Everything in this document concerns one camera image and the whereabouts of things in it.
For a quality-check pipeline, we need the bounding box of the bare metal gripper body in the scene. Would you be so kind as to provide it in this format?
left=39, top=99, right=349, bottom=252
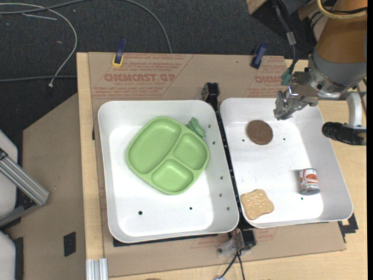
left=287, top=70, right=354, bottom=107

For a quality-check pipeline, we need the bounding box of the brown round biscuit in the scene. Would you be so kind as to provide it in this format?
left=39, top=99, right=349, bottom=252
left=246, top=119, right=274, bottom=146

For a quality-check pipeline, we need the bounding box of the white plastic tray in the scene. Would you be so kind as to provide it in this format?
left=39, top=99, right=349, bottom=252
left=219, top=97, right=354, bottom=229
left=97, top=99, right=240, bottom=244

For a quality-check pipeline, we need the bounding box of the small red and white can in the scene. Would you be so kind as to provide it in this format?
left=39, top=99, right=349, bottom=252
left=298, top=167, right=321, bottom=196

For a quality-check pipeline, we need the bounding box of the small green round toy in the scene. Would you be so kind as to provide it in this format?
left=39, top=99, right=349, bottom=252
left=185, top=117, right=207, bottom=138

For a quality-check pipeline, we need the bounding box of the beige bread slice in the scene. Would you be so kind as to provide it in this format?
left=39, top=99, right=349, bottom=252
left=240, top=188, right=275, bottom=221

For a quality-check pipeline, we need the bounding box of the green divided plate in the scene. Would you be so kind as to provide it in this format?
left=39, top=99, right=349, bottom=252
left=125, top=115, right=211, bottom=196

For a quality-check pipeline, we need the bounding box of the brown cardboard board red print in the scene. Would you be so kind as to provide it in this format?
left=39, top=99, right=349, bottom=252
left=87, top=52, right=347, bottom=278

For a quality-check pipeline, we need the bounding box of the black cylinder on white bracket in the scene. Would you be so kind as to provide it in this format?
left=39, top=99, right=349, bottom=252
left=321, top=92, right=367, bottom=146

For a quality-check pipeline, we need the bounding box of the black block with thin wires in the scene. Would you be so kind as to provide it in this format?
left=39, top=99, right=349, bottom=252
left=216, top=228, right=258, bottom=257
left=202, top=82, right=220, bottom=102

